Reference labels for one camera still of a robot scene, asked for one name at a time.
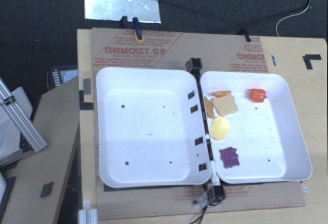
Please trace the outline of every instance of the tray with toy food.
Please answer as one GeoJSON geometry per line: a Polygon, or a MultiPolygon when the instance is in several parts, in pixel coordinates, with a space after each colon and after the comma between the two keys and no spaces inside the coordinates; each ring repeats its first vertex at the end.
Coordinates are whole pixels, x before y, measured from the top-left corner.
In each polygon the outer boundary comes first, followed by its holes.
{"type": "Polygon", "coordinates": [[[312,165],[276,74],[108,67],[96,77],[99,172],[114,188],[305,180],[312,165]]]}

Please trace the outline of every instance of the dark floor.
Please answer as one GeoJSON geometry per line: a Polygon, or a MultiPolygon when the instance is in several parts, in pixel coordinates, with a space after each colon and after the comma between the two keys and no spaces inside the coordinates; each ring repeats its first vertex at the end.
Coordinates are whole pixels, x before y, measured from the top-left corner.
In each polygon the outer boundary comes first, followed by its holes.
{"type": "MultiPolygon", "coordinates": [[[[276,23],[290,13],[300,12],[306,3],[307,0],[159,0],[162,23],[142,27],[219,34],[236,34],[244,27],[249,35],[276,36],[276,23]]],[[[280,24],[279,34],[327,38],[327,8],[327,0],[312,0],[306,13],[280,24]]],[[[51,67],[76,65],[76,30],[91,27],[117,28],[117,22],[86,20],[84,0],[0,0],[0,77],[11,90],[23,86],[35,104],[46,92],[51,67]]],[[[75,180],[68,187],[68,197],[75,196],[75,180]]],[[[74,209],[66,216],[73,214],[74,209]]]]}

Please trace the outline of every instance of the white cable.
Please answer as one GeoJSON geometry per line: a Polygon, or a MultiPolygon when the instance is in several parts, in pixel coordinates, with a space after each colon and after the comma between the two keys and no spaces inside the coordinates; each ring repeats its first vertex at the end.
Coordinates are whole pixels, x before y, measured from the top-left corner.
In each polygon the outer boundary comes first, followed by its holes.
{"type": "Polygon", "coordinates": [[[308,8],[310,7],[310,3],[311,3],[311,0],[309,0],[309,3],[307,4],[306,8],[305,8],[303,11],[301,11],[300,13],[295,13],[295,14],[292,14],[292,15],[288,15],[288,16],[284,17],[283,19],[280,19],[279,22],[277,22],[277,24],[276,24],[276,34],[277,34],[278,37],[280,36],[279,33],[278,33],[278,25],[279,25],[283,20],[286,20],[286,19],[288,19],[288,18],[290,18],[290,17],[298,16],[298,15],[301,15],[301,14],[305,13],[305,12],[308,10],[308,8]]]}

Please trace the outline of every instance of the white tray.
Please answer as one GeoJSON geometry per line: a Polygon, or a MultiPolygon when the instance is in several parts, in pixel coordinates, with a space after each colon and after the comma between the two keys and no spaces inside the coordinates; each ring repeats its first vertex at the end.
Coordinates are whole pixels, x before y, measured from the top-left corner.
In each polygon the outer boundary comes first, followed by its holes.
{"type": "MultiPolygon", "coordinates": [[[[231,90],[238,111],[227,115],[230,127],[222,141],[211,138],[215,170],[228,183],[305,180],[312,165],[305,146],[287,82],[276,74],[206,72],[203,95],[231,90]],[[249,98],[252,88],[264,89],[267,98],[249,98]],[[240,165],[225,168],[219,150],[237,149],[240,165]]],[[[212,119],[207,118],[211,127],[212,119]]]]}
{"type": "Polygon", "coordinates": [[[99,171],[105,184],[197,185],[209,179],[201,107],[191,74],[109,67],[99,71],[96,87],[99,171]]]}

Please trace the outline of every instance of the red toy pepper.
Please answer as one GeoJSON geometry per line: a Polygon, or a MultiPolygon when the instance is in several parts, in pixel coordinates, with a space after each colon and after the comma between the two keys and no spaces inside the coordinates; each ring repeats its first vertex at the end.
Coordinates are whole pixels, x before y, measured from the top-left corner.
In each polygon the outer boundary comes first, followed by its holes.
{"type": "Polygon", "coordinates": [[[252,89],[250,98],[257,102],[263,102],[265,99],[265,91],[263,89],[252,89]]]}

